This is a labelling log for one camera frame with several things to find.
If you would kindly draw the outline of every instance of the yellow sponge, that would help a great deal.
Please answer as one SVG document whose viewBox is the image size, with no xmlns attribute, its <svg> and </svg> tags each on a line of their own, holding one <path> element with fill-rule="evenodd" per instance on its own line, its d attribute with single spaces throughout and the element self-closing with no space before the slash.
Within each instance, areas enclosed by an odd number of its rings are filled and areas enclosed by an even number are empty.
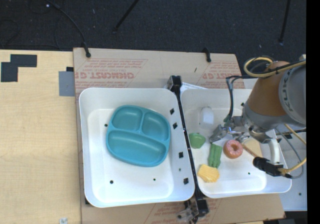
<svg viewBox="0 0 320 224">
<path fill-rule="evenodd" d="M 210 167 L 206 164 L 202 164 L 200 166 L 200 169 L 197 174 L 205 182 L 216 182 L 220 177 L 220 174 L 217 168 Z"/>
</svg>

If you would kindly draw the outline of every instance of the donut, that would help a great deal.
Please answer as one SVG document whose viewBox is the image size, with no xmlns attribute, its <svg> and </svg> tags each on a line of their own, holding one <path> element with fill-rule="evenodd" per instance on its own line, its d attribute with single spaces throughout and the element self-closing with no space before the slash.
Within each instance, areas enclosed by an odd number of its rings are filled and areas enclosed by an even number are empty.
<svg viewBox="0 0 320 224">
<path fill-rule="evenodd" d="M 224 154 L 231 159 L 240 157 L 243 151 L 241 143 L 234 139 L 228 140 L 223 146 Z"/>
</svg>

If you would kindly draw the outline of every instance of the black pole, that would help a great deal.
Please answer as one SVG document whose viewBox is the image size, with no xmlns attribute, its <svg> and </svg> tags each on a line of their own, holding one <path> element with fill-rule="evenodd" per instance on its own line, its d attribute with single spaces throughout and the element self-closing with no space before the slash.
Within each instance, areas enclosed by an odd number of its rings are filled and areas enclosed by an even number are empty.
<svg viewBox="0 0 320 224">
<path fill-rule="evenodd" d="M 290 3 L 291 3 L 291 0 L 287 0 L 285 14 L 284 14 L 284 20 L 283 20 L 283 24 L 282 24 L 282 31 L 281 31 L 281 34 L 280 34 L 280 38 L 278 39 L 280 45 L 284 44 L 284 35 L 285 35 L 285 30 L 286 30 L 286 25 L 287 25 L 287 19 L 288 19 Z"/>
<path fill-rule="evenodd" d="M 118 28 L 120 27 L 120 25 L 122 24 L 122 22 L 124 22 L 124 20 L 126 19 L 126 17 L 129 15 L 129 13 L 132 11 L 132 9 L 136 6 L 136 4 L 138 3 L 139 0 L 134 0 L 134 2 L 132 3 L 132 5 L 129 7 L 129 9 L 126 11 L 126 13 L 122 16 L 122 18 L 120 19 L 120 21 L 118 22 L 118 24 L 113 28 L 113 33 L 117 33 Z"/>
</svg>

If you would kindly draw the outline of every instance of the blue plate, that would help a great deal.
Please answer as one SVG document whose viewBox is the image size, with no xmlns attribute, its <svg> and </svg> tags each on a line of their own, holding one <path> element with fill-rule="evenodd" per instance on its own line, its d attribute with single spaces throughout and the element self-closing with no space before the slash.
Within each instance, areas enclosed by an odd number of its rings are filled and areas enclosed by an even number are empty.
<svg viewBox="0 0 320 224">
<path fill-rule="evenodd" d="M 171 138 L 168 120 L 158 112 L 135 106 L 118 107 L 108 124 L 106 147 L 126 163 L 154 167 L 167 157 Z"/>
</svg>

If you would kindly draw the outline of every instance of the yellow cable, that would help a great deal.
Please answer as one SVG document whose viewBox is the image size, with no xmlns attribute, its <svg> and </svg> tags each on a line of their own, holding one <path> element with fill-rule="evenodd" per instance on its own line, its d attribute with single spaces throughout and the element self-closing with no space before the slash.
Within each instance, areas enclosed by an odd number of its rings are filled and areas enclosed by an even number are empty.
<svg viewBox="0 0 320 224">
<path fill-rule="evenodd" d="M 244 63 L 244 66 L 243 66 L 243 69 L 244 71 L 249 75 L 249 76 L 252 76 L 252 77 L 255 77 L 255 78 L 265 78 L 265 77 L 269 77 L 269 76 L 272 76 L 272 75 L 275 75 L 277 73 L 280 73 L 280 72 L 283 72 L 283 71 L 286 71 L 286 70 L 289 70 L 289 69 L 293 69 L 295 67 L 298 67 L 298 66 L 302 66 L 302 65 L 305 65 L 306 64 L 306 60 L 303 60 L 299 63 L 295 63 L 295 64 L 292 64 L 290 66 L 287 66 L 287 67 L 283 67 L 283 68 L 279 68 L 277 70 L 274 70 L 274 71 L 270 71 L 270 72 L 267 72 L 267 73 L 252 73 L 248 70 L 248 65 L 254 61 L 268 61 L 270 64 L 273 63 L 273 60 L 268 58 L 268 57 L 256 57 L 256 58 L 251 58 L 249 59 L 246 63 Z"/>
<path fill-rule="evenodd" d="M 286 123 L 284 124 L 284 126 L 290 131 L 292 132 L 300 141 L 302 141 L 305 145 L 307 145 L 307 142 L 300 137 L 289 125 L 287 125 Z M 298 163 L 297 165 L 295 165 L 292 168 L 286 169 L 286 168 L 279 168 L 278 171 L 280 171 L 283 175 L 290 173 L 296 169 L 298 169 L 300 166 L 302 166 L 305 162 L 307 161 L 307 157 L 305 157 L 300 163 Z"/>
</svg>

